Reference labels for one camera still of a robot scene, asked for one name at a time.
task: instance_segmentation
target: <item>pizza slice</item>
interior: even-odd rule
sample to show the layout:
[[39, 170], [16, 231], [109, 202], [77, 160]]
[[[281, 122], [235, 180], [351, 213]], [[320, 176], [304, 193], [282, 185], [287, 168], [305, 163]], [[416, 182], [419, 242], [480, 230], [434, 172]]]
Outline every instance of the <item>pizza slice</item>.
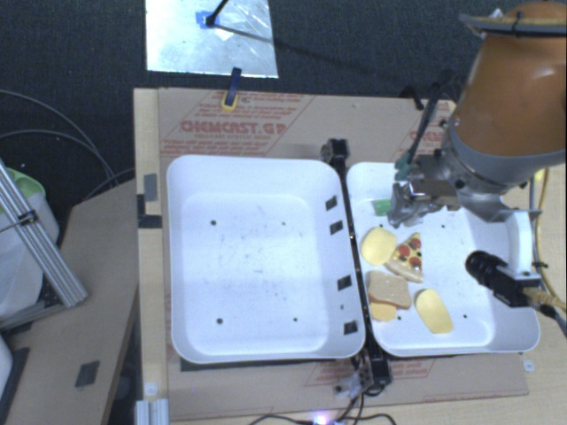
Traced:
[[392, 257], [385, 265], [393, 273], [411, 282], [423, 282], [422, 240], [419, 233], [414, 233], [398, 245]]

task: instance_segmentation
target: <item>white tray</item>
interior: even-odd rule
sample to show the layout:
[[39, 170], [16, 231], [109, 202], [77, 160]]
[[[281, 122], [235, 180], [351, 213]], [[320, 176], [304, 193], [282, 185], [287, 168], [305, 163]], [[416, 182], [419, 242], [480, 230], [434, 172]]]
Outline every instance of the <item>white tray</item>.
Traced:
[[184, 156], [167, 171], [167, 194], [172, 339], [182, 357], [335, 359], [360, 350], [360, 295], [330, 166]]
[[[467, 273], [464, 261], [475, 250], [509, 259], [513, 235], [504, 223], [485, 223], [470, 212], [442, 210], [424, 216], [423, 223], [394, 229], [386, 217], [377, 217], [372, 207], [376, 199], [390, 198], [392, 164], [360, 163], [347, 176], [357, 241], [374, 227], [383, 226], [401, 243], [414, 232], [422, 235], [423, 283], [409, 283], [412, 298], [425, 288], [435, 289], [447, 306], [454, 324], [448, 334], [432, 334], [416, 308], [399, 310], [397, 319], [373, 322], [377, 342], [387, 352], [400, 357], [438, 356], [473, 352], [522, 352], [539, 341], [540, 327], [530, 307], [509, 308], [493, 297]], [[362, 272], [373, 267], [361, 259]]]

